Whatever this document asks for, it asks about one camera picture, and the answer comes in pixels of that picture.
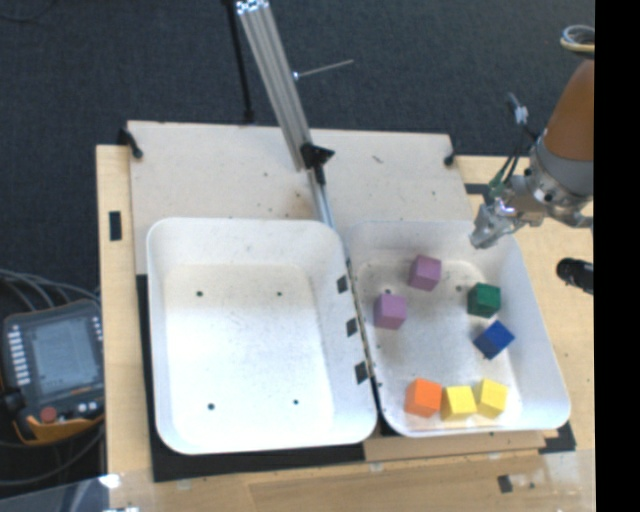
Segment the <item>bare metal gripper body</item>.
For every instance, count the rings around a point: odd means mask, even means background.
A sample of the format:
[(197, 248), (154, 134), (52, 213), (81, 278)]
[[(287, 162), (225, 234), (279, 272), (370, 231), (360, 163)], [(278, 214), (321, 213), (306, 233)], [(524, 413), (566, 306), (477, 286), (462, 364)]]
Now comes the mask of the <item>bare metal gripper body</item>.
[(545, 173), (511, 176), (495, 199), (495, 213), (514, 228), (540, 226), (546, 218), (571, 228), (591, 229), (593, 217), (583, 214), (591, 195), (578, 194)]

